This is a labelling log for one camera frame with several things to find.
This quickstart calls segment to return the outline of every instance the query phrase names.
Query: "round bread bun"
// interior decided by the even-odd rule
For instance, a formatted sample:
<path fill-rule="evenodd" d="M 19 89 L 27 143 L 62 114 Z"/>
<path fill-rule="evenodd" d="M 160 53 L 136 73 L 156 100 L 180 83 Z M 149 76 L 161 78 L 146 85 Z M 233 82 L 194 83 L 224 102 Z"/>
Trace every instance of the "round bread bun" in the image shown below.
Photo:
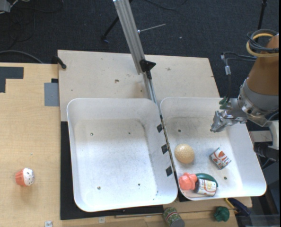
<path fill-rule="evenodd" d="M 175 147 L 174 155 L 181 163 L 189 164 L 194 161 L 194 150 L 188 144 L 179 144 Z"/>

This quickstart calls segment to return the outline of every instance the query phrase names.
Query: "black bracket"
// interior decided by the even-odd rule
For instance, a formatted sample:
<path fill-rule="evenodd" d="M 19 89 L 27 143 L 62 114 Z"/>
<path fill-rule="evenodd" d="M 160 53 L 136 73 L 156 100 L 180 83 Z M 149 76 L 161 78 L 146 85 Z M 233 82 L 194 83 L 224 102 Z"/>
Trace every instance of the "black bracket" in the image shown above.
<path fill-rule="evenodd" d="M 146 72 L 147 73 L 147 78 L 148 79 L 152 79 L 152 76 L 151 76 L 151 72 L 150 70 L 156 65 L 156 63 L 154 62 L 150 62 L 150 61 L 146 61 L 144 59 L 142 59 L 140 61 L 140 68 L 143 72 Z"/>
<path fill-rule="evenodd" d="M 67 68 L 67 66 L 62 62 L 62 60 L 58 56 L 54 55 L 51 59 L 51 64 L 58 64 L 58 63 L 61 65 L 63 69 Z"/>

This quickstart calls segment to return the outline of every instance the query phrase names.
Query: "yellow cable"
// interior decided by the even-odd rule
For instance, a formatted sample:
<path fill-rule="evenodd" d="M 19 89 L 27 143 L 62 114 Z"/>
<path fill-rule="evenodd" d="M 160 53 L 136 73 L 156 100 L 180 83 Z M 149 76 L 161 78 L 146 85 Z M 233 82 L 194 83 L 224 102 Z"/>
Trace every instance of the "yellow cable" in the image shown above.
<path fill-rule="evenodd" d="M 253 37 L 253 39 L 256 39 L 256 38 L 261 37 L 261 36 L 273 37 L 272 34 L 262 33 L 262 34 L 255 35 L 255 36 Z M 251 55 L 253 55 L 253 56 L 256 56 L 256 57 L 273 57 L 273 56 L 279 56 L 279 52 L 277 52 L 277 53 L 268 53 L 268 54 L 255 53 L 254 51 L 251 50 L 249 41 L 246 43 L 246 50 L 248 51 L 249 54 L 251 54 Z"/>

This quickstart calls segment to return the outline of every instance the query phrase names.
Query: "green can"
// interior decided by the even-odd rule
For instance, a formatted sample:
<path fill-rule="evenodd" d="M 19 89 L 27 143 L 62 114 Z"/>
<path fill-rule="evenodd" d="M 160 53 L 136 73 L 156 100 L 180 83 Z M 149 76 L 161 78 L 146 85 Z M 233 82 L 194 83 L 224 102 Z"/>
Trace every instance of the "green can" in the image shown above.
<path fill-rule="evenodd" d="M 167 208 L 163 213 L 163 217 L 170 227 L 184 227 L 184 221 L 174 207 Z"/>

